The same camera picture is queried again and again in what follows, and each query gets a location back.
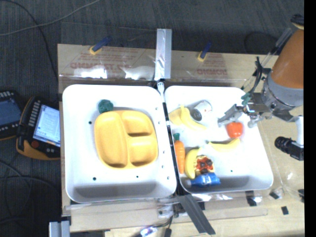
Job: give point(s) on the yellow banana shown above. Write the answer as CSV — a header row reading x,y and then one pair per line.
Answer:
x,y
190,163
225,146
191,121

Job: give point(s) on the brown cardboard board red print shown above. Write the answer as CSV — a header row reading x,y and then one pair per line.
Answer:
x,y
222,65

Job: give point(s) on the orange carrot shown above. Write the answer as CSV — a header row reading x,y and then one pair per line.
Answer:
x,y
179,153

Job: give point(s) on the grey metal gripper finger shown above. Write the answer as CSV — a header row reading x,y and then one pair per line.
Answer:
x,y
230,113
254,122

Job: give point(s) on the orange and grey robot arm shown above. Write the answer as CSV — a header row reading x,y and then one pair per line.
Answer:
x,y
288,63

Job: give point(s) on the yellow divided plate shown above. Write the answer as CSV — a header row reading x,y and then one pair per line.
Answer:
x,y
111,139

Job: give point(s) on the black cylinder on white bracket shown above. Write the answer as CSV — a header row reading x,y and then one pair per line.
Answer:
x,y
291,147

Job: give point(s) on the white plastic tray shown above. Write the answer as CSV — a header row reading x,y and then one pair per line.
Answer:
x,y
251,162
81,137

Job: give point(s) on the white can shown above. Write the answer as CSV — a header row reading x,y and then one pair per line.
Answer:
x,y
204,107

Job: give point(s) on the pale yellow rounded toy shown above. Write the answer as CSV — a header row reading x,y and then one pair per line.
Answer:
x,y
174,116

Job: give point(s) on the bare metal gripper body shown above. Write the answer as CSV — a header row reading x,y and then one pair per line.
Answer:
x,y
259,106

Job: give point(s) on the blue bottle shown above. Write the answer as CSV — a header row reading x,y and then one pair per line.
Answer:
x,y
206,180

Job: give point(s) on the pizza slice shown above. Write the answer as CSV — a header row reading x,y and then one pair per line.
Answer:
x,y
203,164

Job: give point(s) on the green broccoli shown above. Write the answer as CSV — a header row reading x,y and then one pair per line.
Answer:
x,y
105,106

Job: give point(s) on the orange bell pepper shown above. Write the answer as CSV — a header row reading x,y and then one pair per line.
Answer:
x,y
234,130

